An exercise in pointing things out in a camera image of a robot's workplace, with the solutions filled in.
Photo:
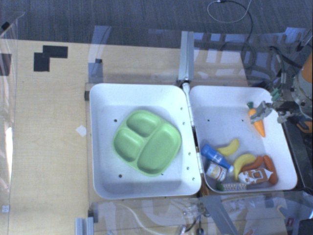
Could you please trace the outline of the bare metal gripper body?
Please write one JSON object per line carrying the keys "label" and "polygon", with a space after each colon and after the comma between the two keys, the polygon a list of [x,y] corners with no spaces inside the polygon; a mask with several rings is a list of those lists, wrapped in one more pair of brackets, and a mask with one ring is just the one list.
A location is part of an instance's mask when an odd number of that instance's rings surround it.
{"label": "bare metal gripper body", "polygon": [[313,119],[313,96],[302,93],[270,93],[272,108],[278,111],[290,111],[295,118]]}

